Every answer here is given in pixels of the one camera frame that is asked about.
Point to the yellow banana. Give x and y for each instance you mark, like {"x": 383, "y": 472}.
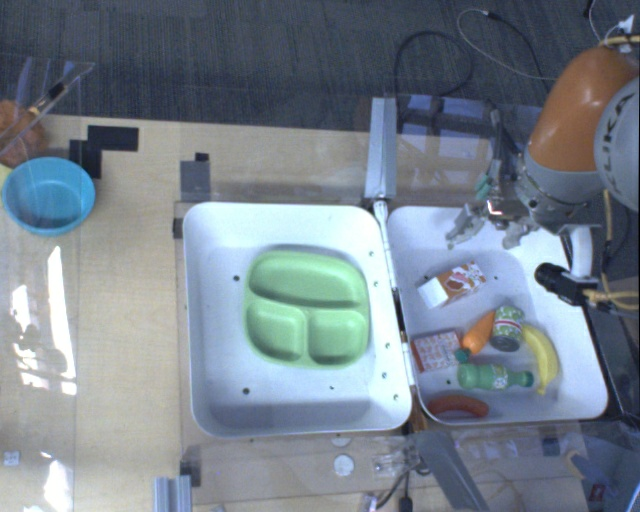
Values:
{"x": 545, "y": 352}

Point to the black cylinder on white bracket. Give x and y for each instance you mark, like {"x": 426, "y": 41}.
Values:
{"x": 560, "y": 281}

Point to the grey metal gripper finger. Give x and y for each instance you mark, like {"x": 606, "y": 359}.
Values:
{"x": 467, "y": 225}
{"x": 517, "y": 235}

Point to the brown bread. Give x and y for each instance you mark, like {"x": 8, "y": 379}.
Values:
{"x": 20, "y": 135}

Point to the white plastic tray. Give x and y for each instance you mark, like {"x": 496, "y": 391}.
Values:
{"x": 565, "y": 350}
{"x": 220, "y": 320}

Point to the orange carrot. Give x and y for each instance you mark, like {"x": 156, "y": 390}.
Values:
{"x": 479, "y": 334}

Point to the blue bowl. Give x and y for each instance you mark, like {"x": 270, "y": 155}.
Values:
{"x": 47, "y": 197}

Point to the green and red can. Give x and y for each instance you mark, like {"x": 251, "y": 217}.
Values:
{"x": 507, "y": 327}

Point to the orange and white carton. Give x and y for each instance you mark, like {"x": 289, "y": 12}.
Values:
{"x": 452, "y": 285}

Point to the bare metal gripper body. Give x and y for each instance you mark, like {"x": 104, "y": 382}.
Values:
{"x": 510, "y": 207}

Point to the red and white packet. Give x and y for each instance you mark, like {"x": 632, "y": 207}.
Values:
{"x": 435, "y": 351}

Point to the green bottle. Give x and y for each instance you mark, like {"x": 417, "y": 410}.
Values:
{"x": 485, "y": 376}

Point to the green divided plate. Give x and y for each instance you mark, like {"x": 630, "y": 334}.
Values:
{"x": 305, "y": 310}

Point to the red sausage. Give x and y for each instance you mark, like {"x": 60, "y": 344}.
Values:
{"x": 457, "y": 406}

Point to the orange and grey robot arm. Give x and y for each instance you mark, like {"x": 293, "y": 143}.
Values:
{"x": 570, "y": 120}

